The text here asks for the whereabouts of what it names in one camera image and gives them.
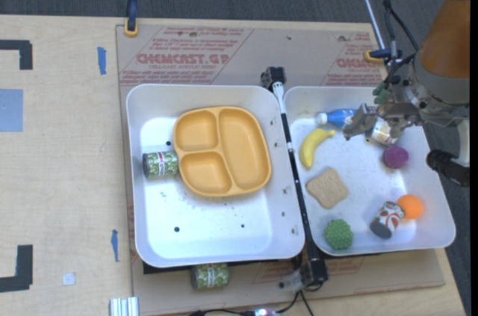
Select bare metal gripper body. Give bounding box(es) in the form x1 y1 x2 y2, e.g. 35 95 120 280
376 81 427 128

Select white and yellow can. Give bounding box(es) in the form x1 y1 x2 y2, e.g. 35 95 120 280
367 119 399 146

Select blue and white bottle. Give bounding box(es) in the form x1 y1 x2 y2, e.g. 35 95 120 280
316 108 359 130

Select purple grapes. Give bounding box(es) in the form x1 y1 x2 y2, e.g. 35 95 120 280
382 145 409 170

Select white plastic tray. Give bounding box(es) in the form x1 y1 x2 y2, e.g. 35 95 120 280
125 84 306 268
282 85 457 257

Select yellow banana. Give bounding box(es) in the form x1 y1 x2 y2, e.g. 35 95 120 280
299 128 336 170

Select tan bread slice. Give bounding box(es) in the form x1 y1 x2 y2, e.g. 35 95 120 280
305 167 350 210

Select thin black and white rod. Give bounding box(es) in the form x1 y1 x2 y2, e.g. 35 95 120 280
272 81 319 264

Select orange ball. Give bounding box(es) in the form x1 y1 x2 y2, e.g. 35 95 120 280
396 193 424 221

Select white can with orange print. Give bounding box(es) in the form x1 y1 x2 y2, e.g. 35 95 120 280
369 201 406 240

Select green grapes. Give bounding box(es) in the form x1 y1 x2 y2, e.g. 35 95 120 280
323 219 355 251

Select yellow divided plate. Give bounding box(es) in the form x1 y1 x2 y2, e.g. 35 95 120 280
173 105 273 198

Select brown cardboard board red print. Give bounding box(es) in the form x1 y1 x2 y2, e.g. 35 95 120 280
115 18 447 316

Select green and white can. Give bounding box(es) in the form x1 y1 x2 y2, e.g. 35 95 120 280
142 149 180 180
190 263 230 290

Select black cylinder on white bracket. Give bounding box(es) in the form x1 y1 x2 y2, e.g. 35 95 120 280
426 116 471 188

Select black block with thin wires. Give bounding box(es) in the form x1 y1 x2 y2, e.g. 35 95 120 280
299 254 330 288
261 66 287 90

